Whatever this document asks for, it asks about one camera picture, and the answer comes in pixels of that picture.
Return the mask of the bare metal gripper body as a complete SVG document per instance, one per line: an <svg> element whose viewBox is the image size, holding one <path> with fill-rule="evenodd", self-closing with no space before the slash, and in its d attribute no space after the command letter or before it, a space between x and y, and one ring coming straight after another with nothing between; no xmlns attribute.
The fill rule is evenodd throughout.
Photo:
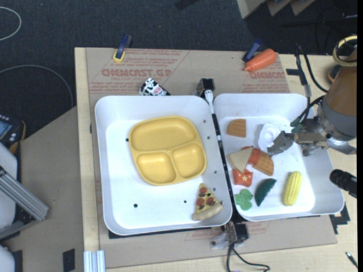
<svg viewBox="0 0 363 272"><path fill-rule="evenodd" d="M354 137L341 132L323 117L307 119L293 138L303 149L304 156L311 155L317 148L330 148L346 155L357 154L357 149L349 144Z"/></svg>

